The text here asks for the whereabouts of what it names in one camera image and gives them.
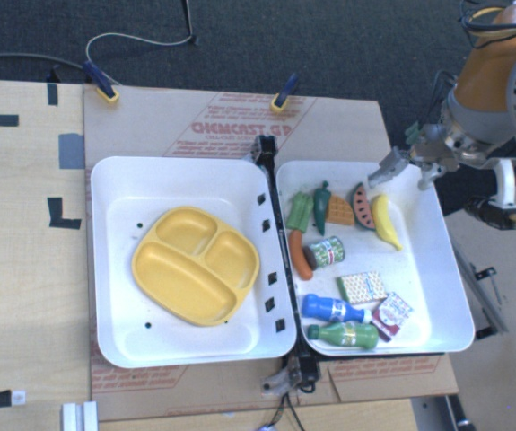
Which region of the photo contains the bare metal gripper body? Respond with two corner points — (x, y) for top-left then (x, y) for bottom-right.
(407, 122), (496, 172)

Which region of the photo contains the watermelon slice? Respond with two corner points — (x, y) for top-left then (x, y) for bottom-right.
(351, 181), (378, 233)

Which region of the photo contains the yellow banana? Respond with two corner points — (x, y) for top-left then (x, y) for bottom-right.
(370, 193), (405, 252)

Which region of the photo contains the orange waffle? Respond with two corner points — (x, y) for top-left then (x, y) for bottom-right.
(325, 193), (357, 228)

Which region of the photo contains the green pepper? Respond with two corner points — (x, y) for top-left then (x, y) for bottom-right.
(312, 180), (333, 237)

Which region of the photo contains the green asparagus bundle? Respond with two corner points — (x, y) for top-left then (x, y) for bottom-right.
(284, 190), (315, 234)

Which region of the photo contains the green can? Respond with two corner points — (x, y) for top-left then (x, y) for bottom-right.
(302, 235), (346, 272)

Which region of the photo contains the white plastic tray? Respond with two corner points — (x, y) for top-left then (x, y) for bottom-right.
(89, 154), (298, 370)
(275, 159), (477, 357)

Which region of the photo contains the yellow patterned carton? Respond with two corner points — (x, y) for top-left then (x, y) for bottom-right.
(335, 270), (389, 306)

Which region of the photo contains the thin black rod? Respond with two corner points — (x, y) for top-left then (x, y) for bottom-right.
(260, 150), (306, 359)

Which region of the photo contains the orange sausage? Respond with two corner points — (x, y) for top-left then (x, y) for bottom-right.
(287, 229), (315, 283)

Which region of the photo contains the red and white carton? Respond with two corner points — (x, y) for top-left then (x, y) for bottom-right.
(370, 291), (415, 344)

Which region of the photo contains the blue bottle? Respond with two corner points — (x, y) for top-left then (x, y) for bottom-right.
(301, 293), (373, 325)

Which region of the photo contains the green bottle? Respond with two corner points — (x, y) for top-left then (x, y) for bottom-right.
(306, 321), (380, 351)

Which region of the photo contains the yellow divided plate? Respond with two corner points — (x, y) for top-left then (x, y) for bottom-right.
(130, 205), (262, 329)

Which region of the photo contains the brown cardboard board red print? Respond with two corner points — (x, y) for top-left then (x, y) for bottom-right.
(82, 83), (460, 422)

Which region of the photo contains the black cylinder on white bracket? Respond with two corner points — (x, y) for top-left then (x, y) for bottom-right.
(463, 156), (516, 233)

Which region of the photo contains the black block with thin wires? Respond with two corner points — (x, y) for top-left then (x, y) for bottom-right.
(249, 134), (279, 166)
(283, 354), (322, 394)

